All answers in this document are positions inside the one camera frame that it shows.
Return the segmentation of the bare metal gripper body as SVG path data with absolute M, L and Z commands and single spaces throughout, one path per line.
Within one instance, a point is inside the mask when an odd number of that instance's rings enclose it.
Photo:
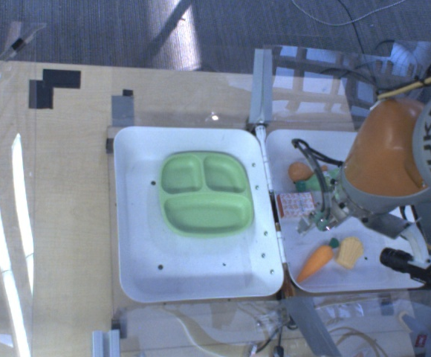
M 321 202 L 311 213 L 315 227 L 316 221 L 321 218 L 332 220 L 333 228 L 336 228 L 347 219 L 360 216 L 360 208 L 346 195 L 346 191 L 340 184 L 321 187 L 320 198 Z

